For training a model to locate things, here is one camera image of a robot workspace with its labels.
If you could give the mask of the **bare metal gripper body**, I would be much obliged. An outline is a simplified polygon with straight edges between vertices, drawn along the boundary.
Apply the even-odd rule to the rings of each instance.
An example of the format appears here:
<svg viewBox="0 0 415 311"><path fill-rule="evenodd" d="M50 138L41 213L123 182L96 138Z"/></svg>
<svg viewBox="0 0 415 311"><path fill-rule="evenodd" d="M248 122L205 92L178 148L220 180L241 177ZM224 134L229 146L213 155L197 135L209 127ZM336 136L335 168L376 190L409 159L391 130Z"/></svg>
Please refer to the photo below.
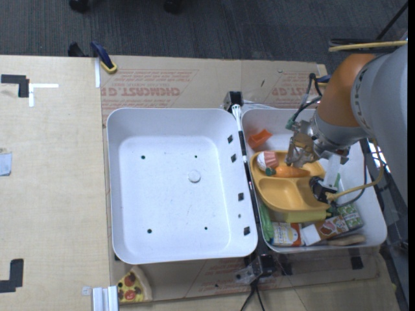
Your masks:
<svg viewBox="0 0 415 311"><path fill-rule="evenodd" d="M301 120L292 126L293 135L290 142L296 146L296 152L308 152L312 154L312 159L320 159L320 154L315 149L317 134L314 120Z"/></svg>

